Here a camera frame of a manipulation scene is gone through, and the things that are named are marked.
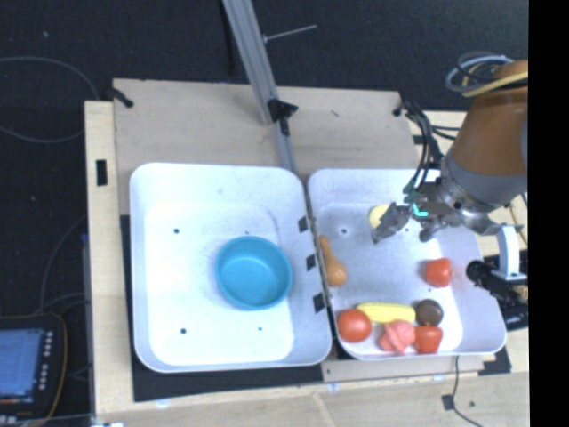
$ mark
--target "yellow corn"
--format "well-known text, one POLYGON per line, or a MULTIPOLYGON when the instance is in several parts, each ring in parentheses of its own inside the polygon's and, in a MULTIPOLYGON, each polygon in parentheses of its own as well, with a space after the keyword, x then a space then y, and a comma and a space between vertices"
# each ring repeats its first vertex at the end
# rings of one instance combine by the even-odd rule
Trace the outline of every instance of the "yellow corn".
POLYGON ((412 323, 415 320, 415 309, 402 303, 363 302, 357 305, 357 309, 374 323, 390 323, 396 319, 412 323))

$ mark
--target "black clamp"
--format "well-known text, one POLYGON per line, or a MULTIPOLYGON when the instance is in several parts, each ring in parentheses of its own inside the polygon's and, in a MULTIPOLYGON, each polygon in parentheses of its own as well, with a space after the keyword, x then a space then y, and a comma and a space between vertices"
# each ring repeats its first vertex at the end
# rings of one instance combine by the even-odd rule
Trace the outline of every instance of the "black clamp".
POLYGON ((276 98, 269 100, 267 105, 268 112, 270 112, 270 117, 273 119, 273 122, 280 123, 281 133, 285 136, 290 136, 291 132, 288 127, 288 117, 294 114, 299 107, 294 106, 290 103, 286 103, 284 101, 277 100, 276 98))

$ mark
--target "white tray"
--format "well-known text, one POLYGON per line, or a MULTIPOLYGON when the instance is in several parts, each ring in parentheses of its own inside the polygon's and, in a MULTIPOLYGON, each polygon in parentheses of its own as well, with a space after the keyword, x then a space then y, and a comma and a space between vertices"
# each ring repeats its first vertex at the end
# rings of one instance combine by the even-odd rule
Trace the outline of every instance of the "white tray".
MULTIPOLYGON (((466 276, 469 262, 482 259, 471 230, 440 230, 435 238, 421 243, 421 226, 411 220, 394 236, 377 245, 372 242, 369 210, 393 201, 403 204, 402 190, 413 174, 414 170, 406 169, 324 169, 309 178, 316 232, 328 236, 332 250, 349 273, 344 286, 329 288, 334 318, 360 302, 413 305, 434 299, 444 311, 439 355, 495 353, 506 341, 506 328, 496 299, 474 287, 466 276), (448 287, 436 288, 424 281, 422 265, 441 256, 451 259, 454 276, 448 287)), ((382 326, 376 325, 372 336, 363 342, 340 342, 356 359, 416 356, 412 346, 404 356, 381 350, 376 340, 382 333, 382 326)))
POLYGON ((307 366, 332 331, 304 190, 272 167, 152 163, 131 177, 134 346, 157 372, 307 366), (267 310, 232 306, 214 261, 232 238, 266 238, 293 266, 287 299, 267 310))

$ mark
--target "red tomato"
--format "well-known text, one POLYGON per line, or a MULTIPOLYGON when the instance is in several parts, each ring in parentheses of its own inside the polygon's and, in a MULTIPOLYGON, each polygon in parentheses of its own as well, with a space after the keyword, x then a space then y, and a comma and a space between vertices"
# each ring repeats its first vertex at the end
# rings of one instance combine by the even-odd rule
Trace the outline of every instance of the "red tomato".
POLYGON ((434 353, 443 340, 443 329, 438 326, 415 327, 414 347, 419 353, 434 353))
POLYGON ((344 310, 336 320, 338 334, 346 342, 362 342, 372 333, 372 321, 358 309, 344 310))
POLYGON ((448 286, 451 282, 453 268, 448 258, 438 258, 425 264, 425 281, 439 288, 448 286))

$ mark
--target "screen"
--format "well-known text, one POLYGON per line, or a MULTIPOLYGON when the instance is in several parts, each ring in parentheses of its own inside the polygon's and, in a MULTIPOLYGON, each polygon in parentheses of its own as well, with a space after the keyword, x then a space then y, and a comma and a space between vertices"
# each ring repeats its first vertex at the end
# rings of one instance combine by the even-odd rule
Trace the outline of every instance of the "screen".
POLYGON ((0 331, 0 398, 31 394, 43 329, 0 331))

